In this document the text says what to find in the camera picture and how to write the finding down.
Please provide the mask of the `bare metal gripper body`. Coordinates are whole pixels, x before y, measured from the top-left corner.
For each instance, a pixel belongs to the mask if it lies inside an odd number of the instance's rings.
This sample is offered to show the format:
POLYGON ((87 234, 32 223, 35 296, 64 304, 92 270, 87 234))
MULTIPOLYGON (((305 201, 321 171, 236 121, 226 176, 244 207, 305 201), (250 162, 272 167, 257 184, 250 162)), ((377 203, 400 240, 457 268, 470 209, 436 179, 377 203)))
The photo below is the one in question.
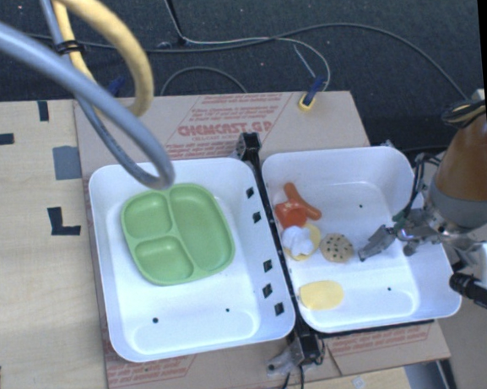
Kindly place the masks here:
POLYGON ((469 228, 444 219, 436 208, 401 210, 393 216, 393 228, 402 243, 419 240, 421 246, 431 243, 458 248, 465 245, 469 235, 469 228))

